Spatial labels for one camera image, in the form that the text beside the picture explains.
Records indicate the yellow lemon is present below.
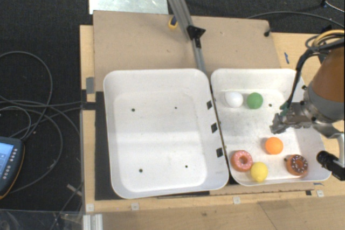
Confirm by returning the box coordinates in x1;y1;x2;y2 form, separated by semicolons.
250;161;269;183

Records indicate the white egg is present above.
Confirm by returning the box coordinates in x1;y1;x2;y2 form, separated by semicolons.
224;91;244;108

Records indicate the white plastic tray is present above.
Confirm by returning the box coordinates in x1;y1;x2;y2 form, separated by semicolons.
102;68;230;200
210;68;333;187

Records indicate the brown cardboard board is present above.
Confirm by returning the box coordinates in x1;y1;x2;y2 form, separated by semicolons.
92;10;316;197

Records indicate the pink doughnut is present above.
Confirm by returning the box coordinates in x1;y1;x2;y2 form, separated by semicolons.
230;149;254;173

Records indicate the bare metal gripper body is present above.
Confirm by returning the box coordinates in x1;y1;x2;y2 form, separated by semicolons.
280;101;319;130

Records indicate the black cylinder on white bracket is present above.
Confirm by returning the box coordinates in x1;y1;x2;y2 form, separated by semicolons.
316;132;345;182

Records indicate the orange ball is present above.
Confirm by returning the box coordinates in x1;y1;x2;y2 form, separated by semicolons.
264;136;284;155

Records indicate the green ball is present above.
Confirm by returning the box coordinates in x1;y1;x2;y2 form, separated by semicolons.
246;92;264;110

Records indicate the brown doughnut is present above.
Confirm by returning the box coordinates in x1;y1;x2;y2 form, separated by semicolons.
286;154;309;177

